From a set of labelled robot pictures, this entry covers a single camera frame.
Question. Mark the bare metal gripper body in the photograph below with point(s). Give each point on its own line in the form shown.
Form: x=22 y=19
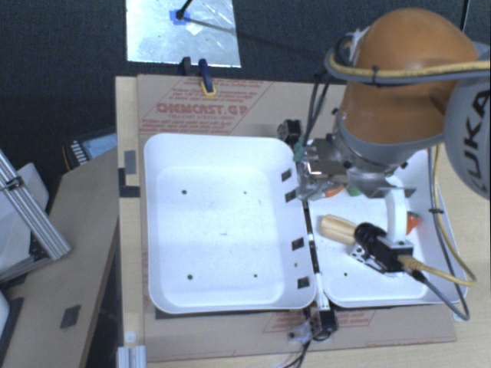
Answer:
x=326 y=163

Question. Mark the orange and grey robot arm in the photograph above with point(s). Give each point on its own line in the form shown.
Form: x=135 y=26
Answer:
x=399 y=90

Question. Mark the orange carrot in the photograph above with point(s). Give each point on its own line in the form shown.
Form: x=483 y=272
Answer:
x=333 y=191

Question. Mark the thin black and white rod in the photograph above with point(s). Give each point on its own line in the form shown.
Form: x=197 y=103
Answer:
x=312 y=244

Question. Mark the silver block with holes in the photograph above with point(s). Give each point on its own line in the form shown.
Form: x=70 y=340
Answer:
x=357 y=252

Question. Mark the brown cardboard board, red print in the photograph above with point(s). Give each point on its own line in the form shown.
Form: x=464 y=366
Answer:
x=245 y=102

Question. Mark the orange toy with green top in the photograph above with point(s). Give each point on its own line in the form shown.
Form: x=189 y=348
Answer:
x=412 y=224

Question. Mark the white plastic tray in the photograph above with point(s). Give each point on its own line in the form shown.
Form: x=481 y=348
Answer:
x=368 y=286
x=218 y=224

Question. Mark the black cylinder on white bracket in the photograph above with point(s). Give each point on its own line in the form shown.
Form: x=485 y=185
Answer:
x=395 y=213

